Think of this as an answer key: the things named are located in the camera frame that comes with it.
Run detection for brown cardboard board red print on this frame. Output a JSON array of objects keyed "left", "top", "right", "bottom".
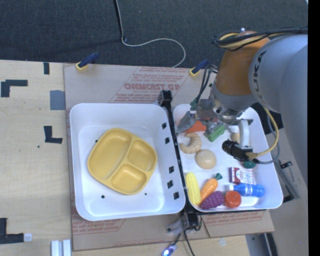
[{"left": 63, "top": 63, "right": 275, "bottom": 252}]

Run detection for yellow divided plate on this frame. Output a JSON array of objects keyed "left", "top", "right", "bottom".
[{"left": 86, "top": 127, "right": 158, "bottom": 196}]

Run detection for black block with thin wires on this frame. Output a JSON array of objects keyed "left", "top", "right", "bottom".
[
  {"left": 159, "top": 89, "right": 174, "bottom": 108},
  {"left": 183, "top": 211, "right": 201, "bottom": 230}
]

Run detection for beige toy croissant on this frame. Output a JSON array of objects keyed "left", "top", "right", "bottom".
[{"left": 179, "top": 132, "right": 203, "bottom": 155}]

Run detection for red and white carton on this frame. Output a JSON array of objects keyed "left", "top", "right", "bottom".
[{"left": 228, "top": 166, "right": 256, "bottom": 185}]

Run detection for purple toy grapes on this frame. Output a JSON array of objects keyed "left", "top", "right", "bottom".
[{"left": 199, "top": 190, "right": 225, "bottom": 210}]

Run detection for beige round toy bread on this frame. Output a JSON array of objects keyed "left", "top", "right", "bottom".
[{"left": 195, "top": 149, "right": 217, "bottom": 170}]

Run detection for orange toy food piece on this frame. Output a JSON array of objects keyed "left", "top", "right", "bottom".
[{"left": 184, "top": 120, "right": 208, "bottom": 134}]

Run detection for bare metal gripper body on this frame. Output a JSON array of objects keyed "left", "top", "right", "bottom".
[{"left": 194, "top": 98, "right": 245, "bottom": 129}]

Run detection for orange toy carrot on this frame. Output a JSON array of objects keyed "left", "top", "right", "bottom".
[{"left": 199, "top": 172, "right": 223, "bottom": 205}]

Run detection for thin black rod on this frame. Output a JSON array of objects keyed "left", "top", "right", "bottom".
[{"left": 165, "top": 105, "right": 191, "bottom": 213}]

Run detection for orange toy tangerine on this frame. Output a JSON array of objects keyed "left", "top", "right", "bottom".
[{"left": 224, "top": 190, "right": 242, "bottom": 208}]

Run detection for white plastic tray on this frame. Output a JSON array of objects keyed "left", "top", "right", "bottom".
[
  {"left": 69, "top": 102, "right": 186, "bottom": 222},
  {"left": 172, "top": 103, "right": 284, "bottom": 213}
]

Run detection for blue bottle with white cap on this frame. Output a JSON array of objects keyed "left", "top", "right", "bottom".
[{"left": 226, "top": 183, "right": 265, "bottom": 198}]

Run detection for green toy vegetable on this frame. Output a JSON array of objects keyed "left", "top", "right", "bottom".
[{"left": 206, "top": 124, "right": 227, "bottom": 143}]

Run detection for black cylinder on white bracket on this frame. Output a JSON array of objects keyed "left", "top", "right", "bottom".
[{"left": 221, "top": 119, "right": 254, "bottom": 162}]

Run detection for yellow toy corn cob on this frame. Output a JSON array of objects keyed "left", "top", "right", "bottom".
[{"left": 185, "top": 171, "right": 202, "bottom": 206}]

